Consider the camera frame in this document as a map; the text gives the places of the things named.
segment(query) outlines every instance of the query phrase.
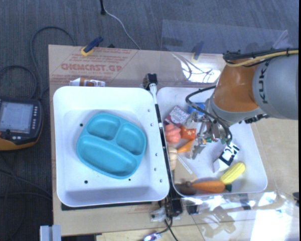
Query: yellow corn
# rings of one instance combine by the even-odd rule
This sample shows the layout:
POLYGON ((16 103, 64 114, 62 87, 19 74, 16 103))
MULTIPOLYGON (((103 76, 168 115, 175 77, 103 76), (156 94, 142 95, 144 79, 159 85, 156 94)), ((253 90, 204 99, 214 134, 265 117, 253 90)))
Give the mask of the yellow corn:
POLYGON ((238 176, 240 176, 245 170, 245 165, 242 162, 232 165, 220 178, 225 184, 231 184, 238 176))

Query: orange object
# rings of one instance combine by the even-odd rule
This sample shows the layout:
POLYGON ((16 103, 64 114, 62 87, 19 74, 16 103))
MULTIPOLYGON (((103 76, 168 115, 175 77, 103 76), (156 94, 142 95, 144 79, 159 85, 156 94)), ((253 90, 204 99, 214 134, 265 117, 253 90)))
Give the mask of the orange object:
POLYGON ((180 148, 178 148, 177 152, 178 153, 188 152, 191 149, 191 147, 192 147, 192 143, 193 143, 193 140, 188 141, 185 145, 183 145, 180 148))
POLYGON ((181 136, 182 139, 194 140, 196 136, 196 129, 187 129, 181 126, 181 136))
POLYGON ((221 180, 210 180, 199 183, 192 183, 191 186, 210 193, 221 193, 225 190, 225 184, 221 180))
POLYGON ((165 138, 169 143, 178 143, 181 137, 181 129, 176 128, 174 124, 168 124, 165 126, 165 138))

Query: carrot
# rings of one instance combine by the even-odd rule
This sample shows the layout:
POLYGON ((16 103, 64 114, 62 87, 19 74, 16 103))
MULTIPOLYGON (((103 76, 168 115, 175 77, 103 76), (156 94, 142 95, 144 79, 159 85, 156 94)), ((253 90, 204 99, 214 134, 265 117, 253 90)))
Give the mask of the carrot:
POLYGON ((210 180, 198 183, 192 183, 192 187, 210 193, 221 193, 225 189, 225 184, 220 180, 210 180))
POLYGON ((177 149, 178 153, 183 153, 183 152, 187 152, 191 149, 192 147, 192 143, 194 140, 188 141, 185 145, 181 146, 180 148, 177 149))

